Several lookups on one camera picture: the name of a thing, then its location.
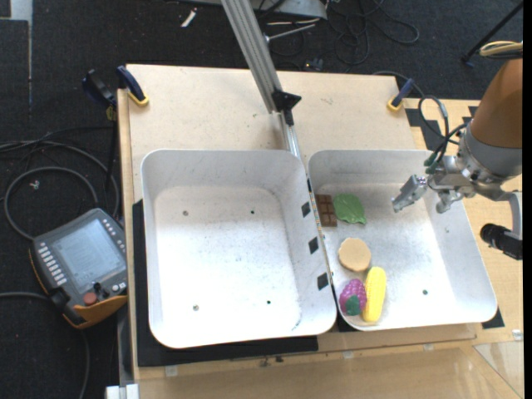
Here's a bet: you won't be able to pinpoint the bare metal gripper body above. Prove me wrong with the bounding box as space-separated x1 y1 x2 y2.
426 154 521 202

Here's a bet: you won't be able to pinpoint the green lettuce leaf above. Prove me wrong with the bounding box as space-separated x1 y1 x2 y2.
332 192 368 226

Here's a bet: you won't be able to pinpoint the white plastic tray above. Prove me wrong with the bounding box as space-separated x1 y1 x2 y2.
308 149 499 333
140 148 338 350

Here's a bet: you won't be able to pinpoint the tan round biscuit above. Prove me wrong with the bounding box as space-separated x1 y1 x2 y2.
337 236 372 273

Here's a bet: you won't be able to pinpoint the brown chocolate bar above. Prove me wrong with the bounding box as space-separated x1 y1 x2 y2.
314 194 339 229

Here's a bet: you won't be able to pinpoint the yellow corn cob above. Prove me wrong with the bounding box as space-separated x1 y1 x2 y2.
362 265 388 323

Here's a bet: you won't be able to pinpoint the purple grapes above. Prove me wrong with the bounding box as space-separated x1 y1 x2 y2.
338 278 368 318

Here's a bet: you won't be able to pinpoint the pale wood board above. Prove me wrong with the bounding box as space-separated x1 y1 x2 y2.
124 63 478 382

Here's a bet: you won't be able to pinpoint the black cylinder on white bracket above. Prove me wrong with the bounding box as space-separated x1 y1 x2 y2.
479 190 524 262

